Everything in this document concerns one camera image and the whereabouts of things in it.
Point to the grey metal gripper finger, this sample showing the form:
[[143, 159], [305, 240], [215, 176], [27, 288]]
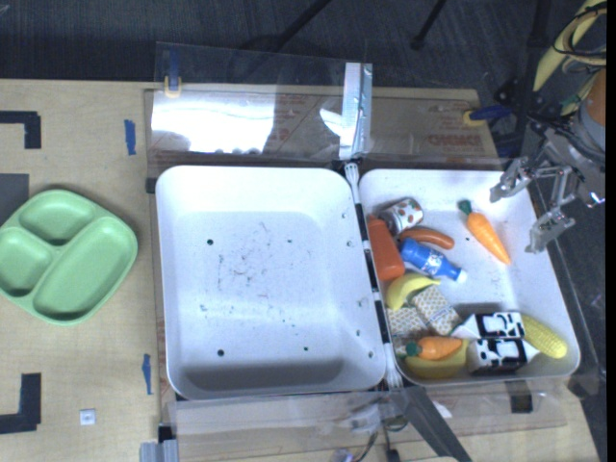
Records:
[[507, 183], [548, 226]]

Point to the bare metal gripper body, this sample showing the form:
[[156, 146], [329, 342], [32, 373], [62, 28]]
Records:
[[568, 161]]

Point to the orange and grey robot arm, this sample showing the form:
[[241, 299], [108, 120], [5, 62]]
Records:
[[598, 98]]

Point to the large orange carrot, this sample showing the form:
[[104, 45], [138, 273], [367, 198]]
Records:
[[483, 231]]

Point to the white plastic tray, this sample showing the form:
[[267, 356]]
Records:
[[269, 282], [491, 287]]

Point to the orange-brown sausage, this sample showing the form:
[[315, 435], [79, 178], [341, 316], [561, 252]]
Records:
[[428, 237]]

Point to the white can with red spots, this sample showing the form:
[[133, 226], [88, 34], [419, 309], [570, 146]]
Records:
[[404, 214]]

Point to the blue bottle with white cap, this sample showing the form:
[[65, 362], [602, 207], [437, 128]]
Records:
[[426, 258]]

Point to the yellow corn cob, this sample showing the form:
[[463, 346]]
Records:
[[544, 337]]

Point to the black and white milk carton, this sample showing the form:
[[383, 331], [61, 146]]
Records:
[[500, 355], [498, 325]]

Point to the tan patterned packet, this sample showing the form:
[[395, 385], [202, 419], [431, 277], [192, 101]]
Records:
[[403, 323], [437, 310]]

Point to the orange bottle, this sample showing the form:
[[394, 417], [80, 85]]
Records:
[[384, 250]]

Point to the small orange carrot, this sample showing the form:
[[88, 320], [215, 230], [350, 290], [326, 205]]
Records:
[[435, 347]]

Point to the green divided plate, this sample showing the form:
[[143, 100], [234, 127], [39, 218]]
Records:
[[67, 258]]

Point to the small white square block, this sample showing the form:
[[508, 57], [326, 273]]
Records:
[[87, 417]]

